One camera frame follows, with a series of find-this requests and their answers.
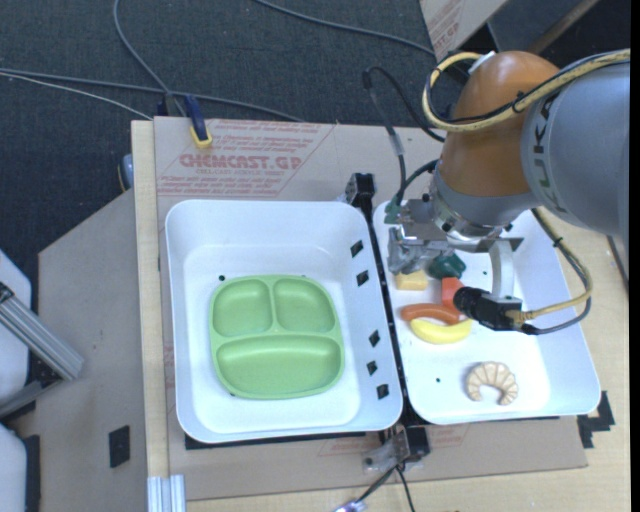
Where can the beige croissant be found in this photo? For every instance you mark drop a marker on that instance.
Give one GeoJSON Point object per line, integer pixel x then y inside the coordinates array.
{"type": "Point", "coordinates": [492, 377]}

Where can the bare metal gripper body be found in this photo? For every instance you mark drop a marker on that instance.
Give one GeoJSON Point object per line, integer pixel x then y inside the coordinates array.
{"type": "Point", "coordinates": [420, 231]}

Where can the white plastic tray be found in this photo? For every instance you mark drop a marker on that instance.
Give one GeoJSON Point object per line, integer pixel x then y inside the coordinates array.
{"type": "Point", "coordinates": [550, 380]}
{"type": "Point", "coordinates": [200, 235]}

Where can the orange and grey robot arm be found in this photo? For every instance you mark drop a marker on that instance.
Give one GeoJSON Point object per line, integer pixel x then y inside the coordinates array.
{"type": "Point", "coordinates": [560, 150]}

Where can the black cylinder on white bracket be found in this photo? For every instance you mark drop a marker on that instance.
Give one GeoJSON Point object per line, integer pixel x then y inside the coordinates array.
{"type": "Point", "coordinates": [492, 310]}

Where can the green divided plate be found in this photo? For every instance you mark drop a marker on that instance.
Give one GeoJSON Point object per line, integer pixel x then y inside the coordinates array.
{"type": "Point", "coordinates": [280, 360]}

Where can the orange carrot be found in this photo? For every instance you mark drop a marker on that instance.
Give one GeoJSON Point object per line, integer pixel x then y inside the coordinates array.
{"type": "Point", "coordinates": [450, 290]}

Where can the yellow cheese wedge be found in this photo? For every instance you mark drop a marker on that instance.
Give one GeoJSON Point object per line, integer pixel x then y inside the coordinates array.
{"type": "Point", "coordinates": [412, 282]}

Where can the dark green broccoli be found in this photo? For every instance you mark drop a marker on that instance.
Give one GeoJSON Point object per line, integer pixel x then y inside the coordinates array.
{"type": "Point", "coordinates": [446, 267]}

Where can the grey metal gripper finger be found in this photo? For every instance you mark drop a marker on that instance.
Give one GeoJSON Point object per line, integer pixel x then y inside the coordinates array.
{"type": "Point", "coordinates": [395, 255]}
{"type": "Point", "coordinates": [419, 259]}

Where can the yellow banana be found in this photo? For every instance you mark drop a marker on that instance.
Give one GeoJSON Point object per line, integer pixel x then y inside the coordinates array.
{"type": "Point", "coordinates": [440, 334]}

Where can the brown cardboard board red print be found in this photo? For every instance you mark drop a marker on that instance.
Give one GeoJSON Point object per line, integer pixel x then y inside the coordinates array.
{"type": "Point", "coordinates": [250, 160]}

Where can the orange sausage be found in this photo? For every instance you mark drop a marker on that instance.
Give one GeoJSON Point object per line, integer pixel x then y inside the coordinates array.
{"type": "Point", "coordinates": [430, 311]}

